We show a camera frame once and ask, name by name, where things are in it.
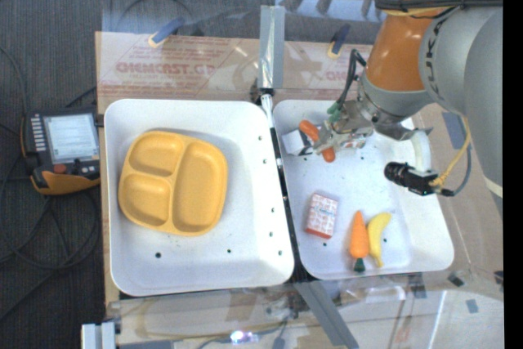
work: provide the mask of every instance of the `toy carrot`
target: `toy carrot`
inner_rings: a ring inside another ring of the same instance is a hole
[[[354,271],[363,272],[365,270],[363,258],[369,255],[369,233],[365,227],[361,211],[356,211],[356,214],[354,214],[349,253],[356,260]]]

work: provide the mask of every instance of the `yellow banana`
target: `yellow banana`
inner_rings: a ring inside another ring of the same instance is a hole
[[[374,258],[378,267],[383,266],[382,261],[382,232],[392,218],[390,213],[375,215],[367,225],[369,234],[369,254]]]

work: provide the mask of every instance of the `yellow plate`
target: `yellow plate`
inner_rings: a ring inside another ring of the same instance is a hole
[[[191,136],[151,131],[127,152],[118,202],[141,226],[202,235],[220,220],[226,190],[227,161],[220,149]]]

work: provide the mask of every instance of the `dark floor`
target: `dark floor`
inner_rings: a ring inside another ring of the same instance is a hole
[[[79,347],[81,324],[100,322],[105,312],[100,191],[44,201],[16,162],[24,112],[96,99],[95,31],[148,33],[166,16],[182,15],[193,23],[186,34],[199,29],[206,36],[257,38],[260,5],[273,4],[0,0],[0,179],[9,177],[0,200],[1,348]],[[379,23],[355,22],[353,28],[349,42],[373,43]],[[332,34],[322,20],[287,20],[286,39],[327,42]]]

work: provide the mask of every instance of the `red button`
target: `red button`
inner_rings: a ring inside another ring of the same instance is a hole
[[[67,166],[65,166],[62,163],[55,164],[55,166],[53,167],[53,172],[57,175],[63,175],[64,173],[67,173]]]

